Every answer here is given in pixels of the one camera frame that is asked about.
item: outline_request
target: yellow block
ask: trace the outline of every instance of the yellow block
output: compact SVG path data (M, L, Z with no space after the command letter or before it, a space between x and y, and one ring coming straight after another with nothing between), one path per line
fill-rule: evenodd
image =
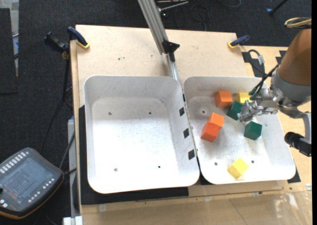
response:
M238 179L247 169L249 166L242 160L238 158L229 168L228 171L235 179Z
M249 100L250 96L248 93L240 92L235 95L234 100L236 100L238 103L244 104L246 100Z

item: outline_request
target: wooden table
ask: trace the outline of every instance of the wooden table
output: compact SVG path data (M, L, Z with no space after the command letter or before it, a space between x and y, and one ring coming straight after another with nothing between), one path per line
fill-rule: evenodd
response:
M159 54L151 32L146 28L77 25L90 42L84 50L70 42L73 86L74 124L79 177L78 109L85 104L84 81L91 75L163 76L169 75L165 56ZM266 69L277 64L275 57L285 47L244 47L229 49L228 42L237 39L235 33L167 30L171 42L180 44L175 52L180 84L190 76L253 76L242 53L258 50L265 59ZM311 111L311 103L300 108ZM295 131L305 135L302 120L278 114L284 133ZM245 224L232 199L252 198L255 195L276 196L290 192L306 192L312 184L311 158L291 149L301 182L289 184L286 180L247 182L227 185L201 185L189 187L186 198L150 201L119 202L103 205L79 205L84 224L213 224L218 219L234 219L234 224Z

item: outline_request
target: red-orange block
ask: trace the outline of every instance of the red-orange block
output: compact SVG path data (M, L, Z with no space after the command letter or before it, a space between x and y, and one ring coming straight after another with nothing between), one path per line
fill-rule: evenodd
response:
M202 130L201 138L213 142L219 133L219 127L213 123L207 122Z
M216 106L221 108L229 107L233 102L230 91L218 91L214 96L214 100Z
M212 113L208 119L208 123L212 123L215 126L217 126L220 129L222 129L223 127L223 123L224 123L224 116L219 115L217 113Z

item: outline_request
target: hole in bin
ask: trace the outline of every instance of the hole in bin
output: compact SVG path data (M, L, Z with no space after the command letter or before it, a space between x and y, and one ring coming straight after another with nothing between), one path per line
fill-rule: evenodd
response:
M187 128L185 131L183 131L184 133L184 138L187 138L189 135L189 129Z
M185 113L184 107L179 109L179 115L183 116L183 114Z

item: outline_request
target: black bracket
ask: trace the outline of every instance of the black bracket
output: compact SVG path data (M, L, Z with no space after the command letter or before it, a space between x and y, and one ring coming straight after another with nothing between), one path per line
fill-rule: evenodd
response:
M179 48L179 45L169 41L164 41L162 44L165 53L169 54L170 61L175 62L174 51L176 51Z

